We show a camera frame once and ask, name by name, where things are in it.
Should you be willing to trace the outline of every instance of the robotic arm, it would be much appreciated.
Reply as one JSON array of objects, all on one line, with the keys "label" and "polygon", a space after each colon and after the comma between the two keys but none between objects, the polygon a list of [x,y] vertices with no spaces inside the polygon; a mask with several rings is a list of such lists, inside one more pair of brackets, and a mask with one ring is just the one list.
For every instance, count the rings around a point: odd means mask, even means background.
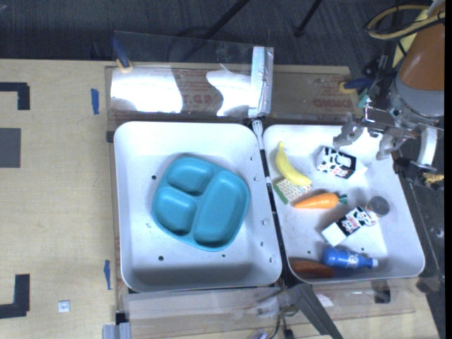
[{"label": "robotic arm", "polygon": [[428,19],[415,22],[408,28],[389,34],[381,34],[376,29],[382,18],[400,9],[422,8],[414,3],[390,8],[373,18],[368,24],[371,36],[385,40],[398,40],[417,33],[406,54],[399,71],[383,92],[383,108],[377,98],[381,97],[377,82],[369,89],[369,99],[364,106],[364,116],[352,115],[341,129],[341,134],[333,139],[335,149],[355,142],[367,129],[374,137],[381,136],[377,160],[382,160],[398,150],[408,139],[421,139],[421,149],[416,160],[398,158],[394,170],[408,181],[430,189],[443,189],[438,181],[444,176],[437,175],[432,167],[436,143],[444,130],[436,126],[444,116],[444,67],[445,67],[445,21],[446,2],[431,5]]}]

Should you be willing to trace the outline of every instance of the yellow banana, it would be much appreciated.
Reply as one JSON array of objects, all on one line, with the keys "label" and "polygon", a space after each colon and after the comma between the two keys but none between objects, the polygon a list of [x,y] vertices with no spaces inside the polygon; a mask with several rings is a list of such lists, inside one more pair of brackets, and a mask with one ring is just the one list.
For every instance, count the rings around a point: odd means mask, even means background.
[{"label": "yellow banana", "polygon": [[276,167],[286,180],[298,186],[307,186],[311,184],[311,180],[301,172],[298,172],[287,159],[284,152],[284,143],[279,142],[278,153],[276,154]]}]

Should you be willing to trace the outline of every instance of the carrot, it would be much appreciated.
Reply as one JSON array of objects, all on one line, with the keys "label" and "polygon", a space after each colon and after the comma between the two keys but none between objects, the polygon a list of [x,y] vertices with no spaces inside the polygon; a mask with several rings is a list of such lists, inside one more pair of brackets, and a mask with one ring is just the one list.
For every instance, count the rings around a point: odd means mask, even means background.
[{"label": "carrot", "polygon": [[338,196],[330,192],[307,198],[294,204],[295,208],[333,208],[339,202],[347,203],[347,195]]}]

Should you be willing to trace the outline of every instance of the blue plate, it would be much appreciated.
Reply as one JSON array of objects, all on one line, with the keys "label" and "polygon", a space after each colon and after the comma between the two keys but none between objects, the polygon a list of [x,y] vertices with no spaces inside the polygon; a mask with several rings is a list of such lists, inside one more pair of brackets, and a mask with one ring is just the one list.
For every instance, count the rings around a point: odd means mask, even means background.
[{"label": "blue plate", "polygon": [[199,249],[219,251],[234,241],[248,204],[248,186],[236,174],[197,157],[182,157],[163,175],[152,215],[174,238]]}]

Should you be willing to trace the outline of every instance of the beige table surface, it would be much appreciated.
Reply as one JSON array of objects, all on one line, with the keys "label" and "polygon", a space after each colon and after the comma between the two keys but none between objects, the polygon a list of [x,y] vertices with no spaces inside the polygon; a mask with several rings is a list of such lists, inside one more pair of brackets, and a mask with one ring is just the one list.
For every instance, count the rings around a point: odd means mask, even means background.
[{"label": "beige table surface", "polygon": [[[14,275],[30,274],[30,310],[26,317],[0,319],[0,338],[101,338],[102,326],[114,321],[105,139],[105,67],[111,65],[0,60],[0,82],[26,82],[31,92],[29,111],[17,110],[15,93],[0,93],[0,127],[20,128],[22,140],[20,169],[0,168],[0,304],[13,301]],[[100,94],[97,115],[91,88]],[[111,263],[112,290],[107,289],[105,260]],[[59,313],[61,300],[70,300],[69,312]],[[415,311],[409,314],[335,324],[345,338],[438,338],[425,297],[412,300]],[[298,338],[319,337],[311,324],[292,329]],[[196,338],[247,338],[251,332]],[[277,338],[283,338],[281,332]]]}]

